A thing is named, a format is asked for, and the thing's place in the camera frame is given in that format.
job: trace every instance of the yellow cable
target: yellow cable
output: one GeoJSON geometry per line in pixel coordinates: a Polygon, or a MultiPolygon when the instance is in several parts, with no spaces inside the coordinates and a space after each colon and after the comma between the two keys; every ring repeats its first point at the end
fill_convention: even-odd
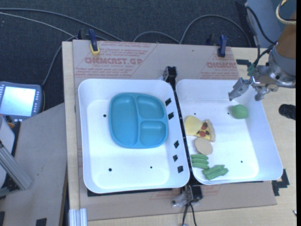
{"type": "Polygon", "coordinates": [[[280,11],[280,7],[282,7],[287,1],[289,0],[282,0],[279,5],[277,6],[276,8],[276,18],[278,19],[279,22],[283,23],[283,24],[290,24],[290,25],[294,25],[294,24],[297,24],[297,21],[296,20],[285,20],[283,19],[280,14],[279,14],[279,11],[280,11]]]}

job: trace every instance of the cable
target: cable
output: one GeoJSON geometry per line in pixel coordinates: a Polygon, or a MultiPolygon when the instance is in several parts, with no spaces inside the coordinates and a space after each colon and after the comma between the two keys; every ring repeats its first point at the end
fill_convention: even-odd
{"type": "Polygon", "coordinates": [[[279,22],[283,23],[283,24],[291,24],[291,25],[295,25],[297,24],[297,19],[283,19],[280,15],[280,9],[281,7],[288,2],[289,0],[282,0],[277,8],[276,8],[276,18],[278,19],[279,22]]]}
{"type": "Polygon", "coordinates": [[[43,90],[43,108],[42,108],[42,112],[45,110],[45,103],[46,103],[45,91],[43,90]]]}
{"type": "Polygon", "coordinates": [[[182,226],[184,226],[184,222],[185,222],[186,214],[187,214],[187,211],[188,211],[188,207],[189,207],[189,204],[187,203],[185,205],[185,210],[184,210],[184,213],[183,213],[182,226]]]}
{"type": "Polygon", "coordinates": [[[47,23],[44,23],[44,22],[41,22],[41,21],[38,21],[38,20],[34,20],[34,19],[30,19],[30,18],[27,18],[27,17],[18,16],[18,15],[13,15],[13,14],[9,14],[9,13],[2,13],[2,12],[0,12],[0,14],[7,15],[7,16],[12,16],[12,17],[17,17],[17,18],[29,20],[29,21],[32,21],[32,22],[36,22],[36,23],[39,23],[39,24],[43,24],[43,25],[52,27],[52,28],[54,28],[54,29],[57,29],[57,30],[59,30],[59,31],[61,31],[61,32],[64,32],[64,33],[67,34],[67,35],[73,36],[71,33],[68,33],[67,31],[65,31],[65,30],[63,30],[63,29],[54,27],[54,26],[52,26],[52,25],[50,25],[50,24],[47,24],[47,23]]]}
{"type": "Polygon", "coordinates": [[[261,59],[261,57],[263,55],[265,55],[266,53],[269,53],[273,47],[274,47],[274,45],[269,46],[266,50],[264,50],[260,55],[257,56],[256,60],[253,63],[254,67],[256,67],[258,65],[258,62],[261,59]]]}
{"type": "Polygon", "coordinates": [[[218,18],[222,18],[222,19],[225,19],[225,20],[231,22],[231,23],[234,24],[238,29],[241,30],[241,32],[244,34],[244,36],[246,37],[246,39],[247,39],[247,41],[248,41],[249,47],[252,47],[251,42],[250,42],[250,40],[249,40],[249,38],[248,38],[248,35],[245,33],[245,31],[244,31],[237,23],[235,23],[234,21],[232,21],[231,19],[229,19],[229,18],[227,18],[227,17],[223,17],[223,16],[220,16],[220,15],[214,15],[214,14],[203,15],[203,16],[200,16],[200,17],[197,17],[196,19],[194,19],[194,20],[186,27],[186,29],[185,29],[185,31],[184,31],[184,33],[183,33],[183,36],[182,36],[182,38],[181,38],[181,40],[180,40],[180,44],[183,43],[184,37],[186,36],[186,33],[187,33],[188,29],[190,28],[190,26],[191,26],[194,22],[196,22],[197,20],[202,19],[202,18],[205,18],[205,17],[218,17],[218,18]]]}
{"type": "Polygon", "coordinates": [[[53,14],[53,15],[56,15],[56,16],[61,16],[61,17],[68,18],[68,19],[70,19],[70,20],[76,21],[76,22],[78,22],[78,23],[84,24],[84,25],[86,25],[86,26],[88,26],[88,27],[94,28],[94,29],[96,29],[96,30],[98,30],[98,31],[100,31],[100,32],[102,32],[102,33],[105,33],[105,34],[107,34],[107,35],[109,35],[109,36],[115,38],[116,40],[123,41],[122,39],[120,39],[120,38],[118,38],[118,37],[116,37],[116,36],[114,36],[114,35],[112,35],[112,34],[106,32],[106,31],[104,31],[104,30],[102,30],[102,29],[100,29],[100,28],[98,28],[98,27],[95,27],[95,26],[93,26],[93,25],[91,25],[91,24],[88,24],[88,23],[86,23],[86,22],[84,22],[84,21],[81,21],[81,20],[79,20],[79,19],[76,19],[76,18],[74,18],[74,17],[67,16],[67,15],[64,15],[64,14],[60,14],[60,13],[56,13],[56,12],[51,12],[51,11],[47,11],[47,10],[32,9],[32,8],[0,8],[0,11],[1,11],[1,10],[2,10],[2,11],[5,10],[5,11],[30,11],[30,12],[41,12],[41,13],[48,13],[48,14],[53,14]]]}
{"type": "Polygon", "coordinates": [[[102,39],[102,40],[105,40],[105,41],[109,41],[108,39],[102,37],[102,36],[99,36],[99,35],[95,35],[95,37],[99,38],[99,39],[102,39]]]}
{"type": "Polygon", "coordinates": [[[260,56],[260,45],[257,45],[257,59],[259,58],[260,56]]]}
{"type": "Polygon", "coordinates": [[[261,34],[264,36],[264,38],[265,38],[267,41],[269,41],[270,43],[276,44],[276,42],[273,42],[272,40],[270,40],[270,39],[267,37],[267,35],[264,33],[264,31],[263,31],[263,29],[262,29],[262,26],[261,26],[261,24],[260,24],[260,22],[259,22],[259,20],[258,20],[258,17],[257,17],[256,14],[254,13],[254,11],[253,11],[250,7],[248,7],[248,6],[246,7],[246,9],[249,10],[249,11],[252,13],[253,17],[254,17],[255,20],[256,20],[256,23],[257,23],[257,25],[258,25],[258,28],[259,28],[261,34]]]}
{"type": "MultiPolygon", "coordinates": [[[[72,40],[72,39],[75,39],[76,37],[77,37],[77,36],[72,36],[72,37],[70,37],[69,39],[67,39],[66,41],[70,41],[70,40],[72,40]]],[[[55,63],[55,60],[56,60],[56,58],[57,58],[57,55],[58,55],[58,53],[61,51],[61,49],[62,49],[62,46],[60,46],[60,47],[58,48],[58,50],[56,51],[56,53],[55,53],[55,55],[54,55],[54,57],[53,57],[53,59],[52,59],[52,62],[51,62],[50,67],[49,67],[49,69],[48,69],[47,75],[46,75],[44,81],[43,81],[42,84],[41,84],[41,87],[42,87],[42,88],[45,86],[45,84],[46,84],[46,82],[47,82],[47,80],[48,80],[48,78],[49,78],[49,75],[50,75],[50,72],[51,72],[51,70],[52,70],[53,64],[55,63]]]]}
{"type": "Polygon", "coordinates": [[[191,202],[189,203],[189,205],[190,205],[190,207],[191,207],[194,225],[197,226],[197,223],[196,223],[196,217],[195,217],[195,215],[194,215],[194,210],[193,210],[193,206],[192,206],[191,202]]]}
{"type": "Polygon", "coordinates": [[[136,38],[134,38],[133,42],[135,42],[139,37],[141,37],[141,36],[143,36],[143,35],[145,35],[145,34],[148,34],[148,33],[157,33],[157,34],[161,34],[161,35],[163,35],[163,36],[166,36],[166,37],[170,38],[171,40],[173,40],[173,41],[176,42],[176,43],[180,43],[177,39],[175,39],[175,38],[169,36],[168,34],[163,33],[163,32],[157,32],[157,31],[147,31],[147,32],[143,32],[143,33],[139,34],[136,38]]]}
{"type": "Polygon", "coordinates": [[[188,207],[191,207],[191,211],[192,211],[192,216],[193,216],[193,222],[194,222],[194,225],[197,226],[197,222],[196,222],[196,217],[194,215],[194,210],[193,210],[193,206],[191,204],[191,202],[187,203],[185,205],[185,210],[184,210],[184,213],[183,213],[183,219],[182,219],[182,226],[184,226],[184,222],[185,222],[185,218],[186,218],[186,214],[187,214],[187,211],[188,211],[188,207]]]}

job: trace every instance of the screen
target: screen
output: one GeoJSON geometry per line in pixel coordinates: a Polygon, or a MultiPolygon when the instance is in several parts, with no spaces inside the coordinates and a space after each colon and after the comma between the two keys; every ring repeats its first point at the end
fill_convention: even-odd
{"type": "Polygon", "coordinates": [[[0,113],[6,115],[31,116],[35,93],[35,89],[6,86],[0,113]]]}

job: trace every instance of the blue plastic plate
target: blue plastic plate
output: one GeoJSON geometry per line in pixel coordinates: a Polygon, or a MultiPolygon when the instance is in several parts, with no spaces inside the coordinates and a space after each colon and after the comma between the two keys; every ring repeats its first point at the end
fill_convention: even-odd
{"type": "Polygon", "coordinates": [[[153,148],[168,135],[165,107],[154,96],[118,94],[111,100],[109,126],[113,140],[127,148],[153,148]]]}

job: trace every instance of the green ball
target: green ball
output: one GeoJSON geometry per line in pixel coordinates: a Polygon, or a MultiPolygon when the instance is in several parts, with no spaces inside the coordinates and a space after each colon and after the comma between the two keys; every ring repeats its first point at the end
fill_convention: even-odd
{"type": "Polygon", "coordinates": [[[249,116],[248,109],[244,105],[233,106],[232,114],[236,119],[245,119],[249,116]]]}

